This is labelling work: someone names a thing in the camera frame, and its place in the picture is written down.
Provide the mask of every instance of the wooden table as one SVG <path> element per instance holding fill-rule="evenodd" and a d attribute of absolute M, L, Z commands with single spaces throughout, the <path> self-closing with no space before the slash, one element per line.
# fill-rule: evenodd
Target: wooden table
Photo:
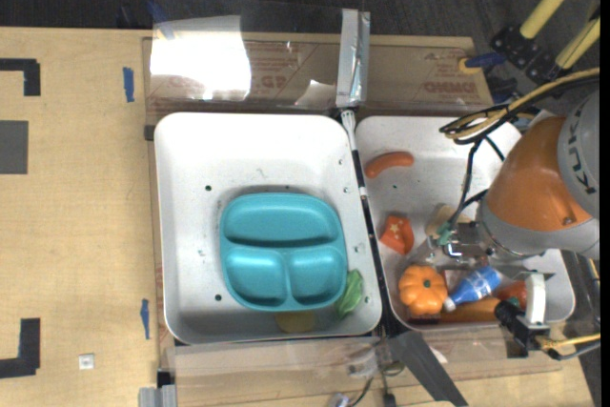
<path fill-rule="evenodd" d="M 0 58 L 35 58 L 42 89 L 26 97 L 23 73 L 0 71 L 0 120 L 29 122 L 27 174 L 0 174 L 0 357 L 17 356 L 20 319 L 41 321 L 40 368 L 35 376 L 0 379 L 0 405 L 135 406 L 139 388 L 155 384 L 153 225 L 143 137 L 142 43 L 150 35 L 0 28 Z M 124 68 L 133 70 L 133 102 L 125 94 Z M 140 316 L 143 299 L 151 305 L 150 338 Z M 84 354 L 94 354 L 93 369 L 79 369 Z M 471 405 L 593 404 L 577 361 L 552 372 L 457 386 Z M 378 387 L 360 405 L 381 405 Z M 418 385 L 394 393 L 400 405 L 431 402 Z M 323 406 L 328 398 L 244 405 Z"/>

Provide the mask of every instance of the orange pumpkin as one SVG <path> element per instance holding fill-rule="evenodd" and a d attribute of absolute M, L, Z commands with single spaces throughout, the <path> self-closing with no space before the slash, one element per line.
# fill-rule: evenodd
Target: orange pumpkin
<path fill-rule="evenodd" d="M 411 265 L 400 281 L 400 301 L 413 315 L 438 314 L 447 298 L 445 279 L 431 266 Z"/>

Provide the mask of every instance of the wooden board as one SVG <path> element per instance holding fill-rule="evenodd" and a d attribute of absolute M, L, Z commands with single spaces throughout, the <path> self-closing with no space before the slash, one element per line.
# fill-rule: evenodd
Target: wooden board
<path fill-rule="evenodd" d="M 338 34 L 242 32 L 242 43 L 233 32 L 230 42 L 223 37 L 216 45 L 210 39 L 215 31 L 174 33 L 152 43 L 153 75 L 145 82 L 151 123 L 177 111 L 279 112 L 297 105 L 300 111 L 326 112 L 335 106 Z M 475 54 L 471 38 L 377 35 L 369 44 L 360 113 L 457 115 L 493 104 L 483 71 L 459 68 L 461 58 Z M 193 60 L 209 50 L 207 61 L 197 58 L 207 63 L 202 70 Z M 210 99 L 216 104 L 201 103 Z"/>
<path fill-rule="evenodd" d="M 29 121 L 30 135 L 28 174 L 0 174 L 1 357 L 17 356 L 21 318 L 41 319 L 41 367 L 0 379 L 2 405 L 135 406 L 155 383 L 145 34 L 0 29 L 0 57 L 36 58 L 42 88 L 24 97 L 23 73 L 0 71 L 0 119 Z M 95 368 L 79 370 L 88 353 Z"/>

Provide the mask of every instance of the blue plastic tray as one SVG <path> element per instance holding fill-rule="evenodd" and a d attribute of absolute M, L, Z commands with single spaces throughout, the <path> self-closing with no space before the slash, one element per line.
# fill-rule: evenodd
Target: blue plastic tray
<path fill-rule="evenodd" d="M 345 289 L 341 223 L 323 200 L 302 193 L 251 193 L 220 219 L 220 259 L 231 295 L 258 311 L 303 311 Z"/>

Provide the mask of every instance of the black bracket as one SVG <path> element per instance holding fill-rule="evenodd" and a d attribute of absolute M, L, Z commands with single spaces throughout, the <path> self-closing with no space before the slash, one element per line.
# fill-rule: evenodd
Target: black bracket
<path fill-rule="evenodd" d="M 19 353 L 12 359 L 0 359 L 0 378 L 36 375 L 40 368 L 40 319 L 21 319 Z"/>
<path fill-rule="evenodd" d="M 22 71 L 24 96 L 40 96 L 40 63 L 35 59 L 0 58 L 0 71 Z"/>
<path fill-rule="evenodd" d="M 509 25 L 491 40 L 495 52 L 503 54 L 518 69 L 537 85 L 542 85 L 568 73 L 556 63 L 555 57 L 540 47 L 534 39 L 524 37 L 520 26 Z"/>
<path fill-rule="evenodd" d="M 499 323 L 505 327 L 520 349 L 520 355 L 527 357 L 530 351 L 540 349 L 537 336 L 549 336 L 551 328 L 546 324 L 531 324 L 525 319 L 523 312 L 508 300 L 502 300 L 494 310 Z"/>
<path fill-rule="evenodd" d="M 144 126 L 144 139 L 147 141 L 154 141 L 154 128 L 156 126 L 152 124 L 147 124 Z"/>

